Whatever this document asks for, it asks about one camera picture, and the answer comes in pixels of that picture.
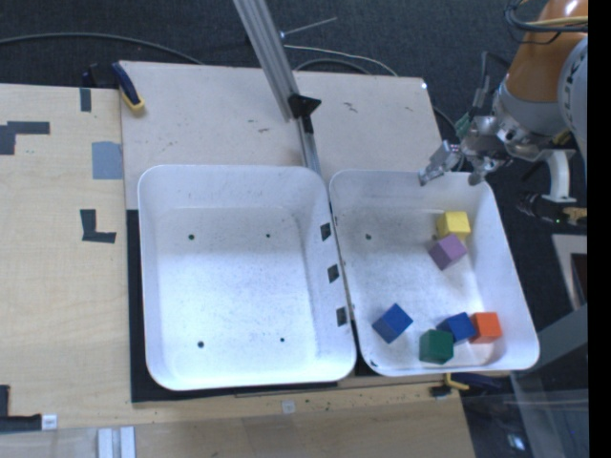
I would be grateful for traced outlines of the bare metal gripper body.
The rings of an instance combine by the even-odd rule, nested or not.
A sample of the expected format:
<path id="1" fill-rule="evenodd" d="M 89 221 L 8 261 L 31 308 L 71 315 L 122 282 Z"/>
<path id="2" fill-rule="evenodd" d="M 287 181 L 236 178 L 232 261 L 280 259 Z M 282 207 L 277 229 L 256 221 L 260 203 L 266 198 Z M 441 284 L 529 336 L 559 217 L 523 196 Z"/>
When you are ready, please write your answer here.
<path id="1" fill-rule="evenodd" d="M 550 146 L 550 137 L 533 133 L 496 115 L 466 114 L 458 122 L 460 152 L 473 166 L 508 161 L 513 158 L 535 161 Z"/>

